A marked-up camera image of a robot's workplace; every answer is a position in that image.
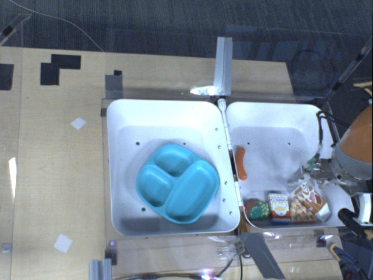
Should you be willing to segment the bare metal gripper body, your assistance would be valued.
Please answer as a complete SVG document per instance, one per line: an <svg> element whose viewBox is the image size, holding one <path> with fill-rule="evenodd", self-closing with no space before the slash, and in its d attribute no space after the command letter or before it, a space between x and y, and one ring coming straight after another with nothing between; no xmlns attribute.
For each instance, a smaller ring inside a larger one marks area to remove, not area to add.
<svg viewBox="0 0 373 280"><path fill-rule="evenodd" d="M310 170L310 175L317 181L333 182L341 186L353 187L360 182L359 178L346 172L334 159L319 159Z"/></svg>

